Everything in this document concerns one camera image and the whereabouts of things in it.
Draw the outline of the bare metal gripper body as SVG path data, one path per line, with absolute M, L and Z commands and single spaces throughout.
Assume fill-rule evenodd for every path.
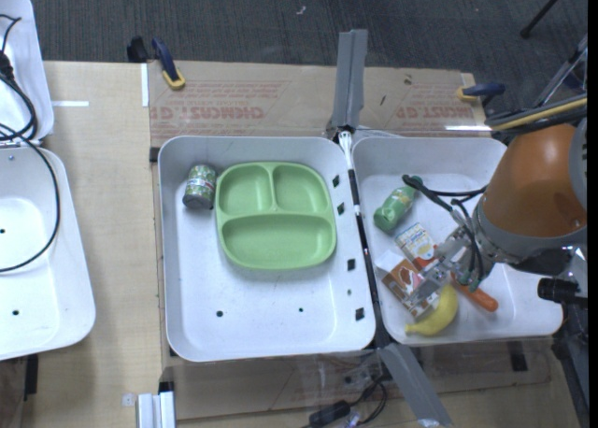
M 479 285 L 490 275 L 494 260 L 487 257 L 477 244 L 470 242 L 470 260 L 468 264 L 444 265 L 455 275 L 461 285 Z

